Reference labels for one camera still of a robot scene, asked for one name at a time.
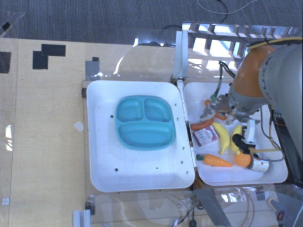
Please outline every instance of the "orange fruit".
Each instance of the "orange fruit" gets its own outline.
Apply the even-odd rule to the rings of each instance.
[[[235,155],[234,161],[238,166],[247,167],[251,163],[251,156],[240,152],[239,155]]]

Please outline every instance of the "snack package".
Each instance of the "snack package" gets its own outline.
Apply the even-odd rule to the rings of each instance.
[[[199,146],[206,145],[210,142],[213,142],[219,139],[218,134],[214,130],[213,126],[207,126],[204,129],[198,130],[194,132],[194,137],[197,140]]]

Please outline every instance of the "banana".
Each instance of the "banana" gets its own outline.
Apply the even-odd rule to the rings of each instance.
[[[235,134],[242,134],[242,126],[241,125],[238,125],[234,130],[233,130],[233,133],[232,133],[232,137],[235,135]],[[232,141],[232,137],[231,137],[231,150],[236,152],[237,155],[240,154],[240,150],[239,150],[239,147],[237,147],[235,145],[235,143]]]
[[[220,123],[213,122],[212,126],[220,137],[221,150],[219,151],[219,154],[223,155],[224,151],[229,147],[231,139],[229,138],[229,134],[223,125],[221,125]]]

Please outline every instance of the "wooden table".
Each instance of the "wooden table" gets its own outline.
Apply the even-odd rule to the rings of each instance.
[[[33,51],[40,51],[41,44],[66,45],[66,55],[50,56],[48,70],[34,70]],[[125,79],[170,79],[174,48],[142,46],[140,53],[131,55],[132,48],[131,45],[1,39],[0,51],[12,52],[9,74],[0,74],[1,97],[10,99],[11,104],[0,110],[12,122],[13,160],[11,169],[9,162],[5,164],[11,155],[0,156],[0,182],[4,183],[1,194],[10,194],[9,207],[0,209],[3,216],[0,226],[6,227],[7,223],[9,227],[72,226],[73,210],[83,210],[86,200],[84,133],[74,127],[75,123],[84,121],[81,89],[85,61],[99,57],[103,79],[115,78],[117,66],[118,74]],[[228,218],[245,216],[239,215],[229,211]],[[196,219],[211,224],[205,212]],[[134,220],[127,226],[166,226],[161,223],[168,220]],[[265,221],[277,226],[270,208],[256,210],[254,226],[265,226]]]

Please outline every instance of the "white cable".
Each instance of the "white cable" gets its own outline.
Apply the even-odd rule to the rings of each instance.
[[[253,1],[249,2],[248,4],[246,4],[245,6],[239,8],[239,9],[233,11],[233,12],[228,12],[228,13],[219,13],[219,12],[215,12],[215,11],[208,10],[208,9],[204,8],[204,7],[199,3],[199,0],[197,0],[197,3],[198,3],[198,5],[199,5],[202,9],[204,9],[204,10],[210,12],[210,13],[223,14],[223,15],[224,15],[224,14],[232,14],[232,13],[239,12],[240,10],[244,9],[245,7],[247,7],[248,5],[250,5],[250,4],[252,4],[252,3],[256,2],[256,1],[260,1],[260,0],[253,0]]]

